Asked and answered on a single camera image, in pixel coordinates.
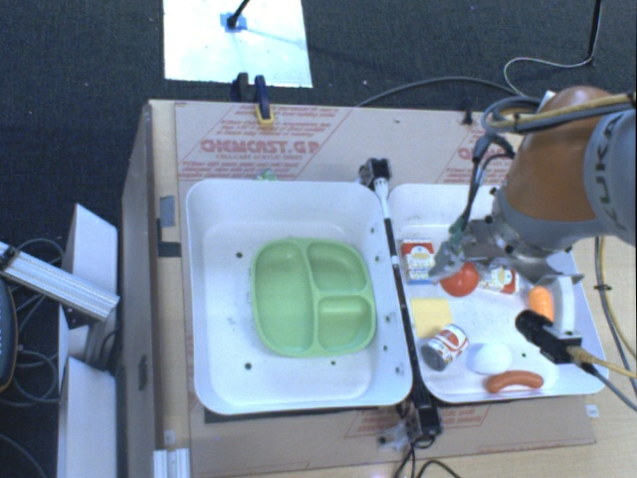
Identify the red and white can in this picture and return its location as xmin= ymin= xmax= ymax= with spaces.
xmin=421 ymin=324 xmax=470 ymax=372

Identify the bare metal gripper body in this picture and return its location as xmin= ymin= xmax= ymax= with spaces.
xmin=446 ymin=216 xmax=584 ymax=285

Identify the orange sausage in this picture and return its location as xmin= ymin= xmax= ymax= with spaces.
xmin=485 ymin=369 xmax=544 ymax=394

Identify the green divided plate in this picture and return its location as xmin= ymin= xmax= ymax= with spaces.
xmin=250 ymin=237 xmax=378 ymax=359

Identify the white plastic tray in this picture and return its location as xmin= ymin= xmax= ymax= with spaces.
xmin=386 ymin=182 xmax=608 ymax=405
xmin=184 ymin=177 xmax=414 ymax=416

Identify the black block with thin wires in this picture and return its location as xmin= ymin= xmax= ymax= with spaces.
xmin=397 ymin=403 xmax=443 ymax=448
xmin=358 ymin=157 xmax=393 ymax=186

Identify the black cylinder on white bracket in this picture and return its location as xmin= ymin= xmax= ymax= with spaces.
xmin=515 ymin=274 xmax=584 ymax=365

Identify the white egg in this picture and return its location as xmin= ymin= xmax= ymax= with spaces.
xmin=467 ymin=342 xmax=514 ymax=375

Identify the yellow cheese slice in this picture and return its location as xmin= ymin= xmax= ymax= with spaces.
xmin=410 ymin=297 xmax=454 ymax=339

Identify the brown cardboard board, red print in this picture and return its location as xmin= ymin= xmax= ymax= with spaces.
xmin=173 ymin=100 xmax=598 ymax=473

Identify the orange carrot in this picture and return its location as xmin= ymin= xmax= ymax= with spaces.
xmin=528 ymin=286 xmax=555 ymax=322

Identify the red and white carton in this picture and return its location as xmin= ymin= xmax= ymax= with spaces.
xmin=479 ymin=266 xmax=521 ymax=296
xmin=399 ymin=238 xmax=437 ymax=286

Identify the thin black and white rod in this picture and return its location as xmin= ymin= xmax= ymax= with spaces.
xmin=375 ymin=179 xmax=430 ymax=408

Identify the red tomato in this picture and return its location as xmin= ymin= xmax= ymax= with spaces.
xmin=440 ymin=262 xmax=481 ymax=298

